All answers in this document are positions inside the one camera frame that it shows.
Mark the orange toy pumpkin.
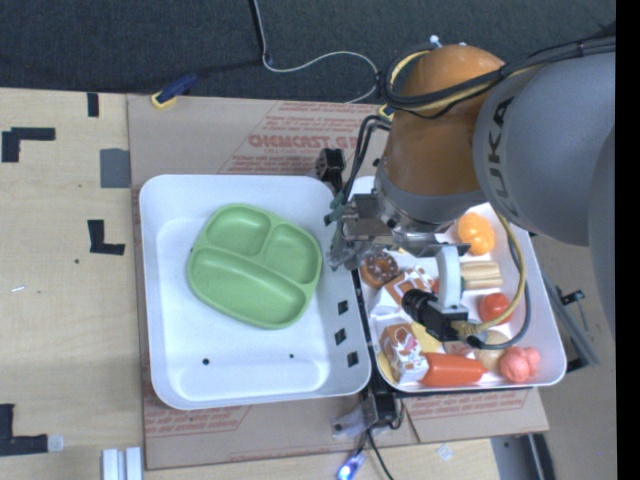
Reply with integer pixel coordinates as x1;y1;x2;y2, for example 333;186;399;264
456;211;496;257

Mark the orange toy carrot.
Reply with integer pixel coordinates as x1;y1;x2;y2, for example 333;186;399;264
418;351;489;389

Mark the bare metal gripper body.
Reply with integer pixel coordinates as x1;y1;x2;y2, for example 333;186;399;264
341;192;454;258

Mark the brown cardboard board red print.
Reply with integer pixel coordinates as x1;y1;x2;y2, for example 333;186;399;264
126;93;550;471

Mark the black block with thin wires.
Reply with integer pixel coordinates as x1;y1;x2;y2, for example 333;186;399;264
316;148;347;183
362;389;403;428

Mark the beige toy potato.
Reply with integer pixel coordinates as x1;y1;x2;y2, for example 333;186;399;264
471;328;512;372

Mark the green divided plate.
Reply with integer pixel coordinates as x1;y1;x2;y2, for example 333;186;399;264
186;203;324;331

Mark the white plastic tray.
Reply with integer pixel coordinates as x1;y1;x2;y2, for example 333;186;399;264
348;175;568;394
138;174;373;412

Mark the pale yellow toy bread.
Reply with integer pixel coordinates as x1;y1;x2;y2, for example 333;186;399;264
459;260;504;291

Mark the orange and white carton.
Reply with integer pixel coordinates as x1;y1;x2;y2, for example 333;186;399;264
381;266;437;310
379;322;431;385

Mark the pink lumpy toy food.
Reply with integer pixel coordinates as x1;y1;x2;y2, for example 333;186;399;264
497;346;542;384

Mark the red toy tomato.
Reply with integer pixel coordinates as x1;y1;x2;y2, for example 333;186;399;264
476;292;515;326

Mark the brown doughnut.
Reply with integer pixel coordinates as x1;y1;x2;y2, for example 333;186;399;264
359;251;401;290

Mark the black cylinder on white bracket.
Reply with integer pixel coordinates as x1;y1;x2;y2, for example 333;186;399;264
401;243;472;342

